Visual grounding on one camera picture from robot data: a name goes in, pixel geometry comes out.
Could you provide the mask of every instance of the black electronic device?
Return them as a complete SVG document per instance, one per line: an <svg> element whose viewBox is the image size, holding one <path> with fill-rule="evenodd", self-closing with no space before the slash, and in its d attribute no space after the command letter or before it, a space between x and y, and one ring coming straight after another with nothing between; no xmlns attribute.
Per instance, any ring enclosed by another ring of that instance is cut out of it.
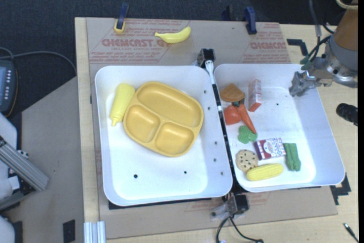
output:
<svg viewBox="0 0 364 243"><path fill-rule="evenodd" d="M16 93L15 65L9 60L0 60L0 112L7 113L14 104Z"/></svg>

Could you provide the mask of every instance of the orange carrot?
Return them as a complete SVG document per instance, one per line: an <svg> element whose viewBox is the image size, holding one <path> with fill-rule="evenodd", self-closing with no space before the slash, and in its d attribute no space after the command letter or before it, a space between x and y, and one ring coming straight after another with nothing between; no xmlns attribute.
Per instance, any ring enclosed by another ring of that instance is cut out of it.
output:
<svg viewBox="0 0 364 243"><path fill-rule="evenodd" d="M241 120L245 123L245 125L254 133L256 134L257 131L255 130L255 127L253 125L253 122L251 121L248 111L246 110L246 107L244 104L240 104L238 107L238 112L241 116Z"/></svg>

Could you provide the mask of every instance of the mustard bottle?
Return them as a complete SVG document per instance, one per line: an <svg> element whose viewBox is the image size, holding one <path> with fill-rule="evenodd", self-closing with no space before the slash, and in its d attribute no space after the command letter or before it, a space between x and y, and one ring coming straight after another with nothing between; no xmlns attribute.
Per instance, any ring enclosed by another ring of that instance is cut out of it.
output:
<svg viewBox="0 0 364 243"><path fill-rule="evenodd" d="M122 122L134 93L135 89L131 85L126 83L120 83L118 85L109 116L112 120L112 126L115 126L118 122Z"/></svg>

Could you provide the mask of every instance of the wooden table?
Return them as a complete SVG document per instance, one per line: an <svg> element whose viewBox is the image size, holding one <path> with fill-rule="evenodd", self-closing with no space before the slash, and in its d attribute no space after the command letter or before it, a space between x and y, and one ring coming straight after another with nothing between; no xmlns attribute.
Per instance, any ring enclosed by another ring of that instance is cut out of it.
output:
<svg viewBox="0 0 364 243"><path fill-rule="evenodd" d="M85 222L95 223L100 220L100 213L98 208L92 107L90 104L86 19L76 18L75 25L84 219ZM282 24L280 28L285 39L302 39L308 50L316 44L314 26ZM299 47L287 45L287 50L292 63L298 63L302 59ZM354 106L358 105L357 89L347 88L335 83L331 87L320 87L318 91L344 162L351 192L347 196L339 197L338 215L241 226L242 233L248 237L262 238L265 243L354 242L354 239L344 228L343 223L348 223L354 233L359 236L358 128L336 114L336 107L342 102ZM108 240L108 242L215 242L215 234L216 229L212 228L147 237L120 238ZM245 242L233 227L223 228L220 233L220 240L222 239L227 242Z"/></svg>

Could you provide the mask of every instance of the white tray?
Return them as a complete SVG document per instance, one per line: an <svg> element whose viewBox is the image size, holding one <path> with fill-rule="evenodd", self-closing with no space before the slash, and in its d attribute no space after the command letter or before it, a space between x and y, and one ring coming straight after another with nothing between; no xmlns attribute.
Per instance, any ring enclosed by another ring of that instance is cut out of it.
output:
<svg viewBox="0 0 364 243"><path fill-rule="evenodd" d="M159 81L195 98L204 122L192 148L166 157L134 142L109 119L115 89L127 83L137 89ZM205 199L226 195L232 186L225 140L207 72L196 66L107 66L95 77L100 125L102 177L110 202L120 206Z"/></svg>
<svg viewBox="0 0 364 243"><path fill-rule="evenodd" d="M292 97L289 87L293 74L300 70L296 64L222 64L214 76L219 90L234 83L245 92L248 100L248 85L254 79L262 83L262 104L255 112L249 112L258 133L258 139L281 138L283 143L296 143L301 160L300 171L289 171L285 157L259 161L281 163L281 175L251 182L236 167L235 156L241 149L254 152L252 142L244 144L238 140L238 128L243 122L226 126L230 151L238 183L247 191L262 192L288 188L335 185L344 179L345 170L330 125L317 89L306 95ZM222 101L225 109L230 103Z"/></svg>

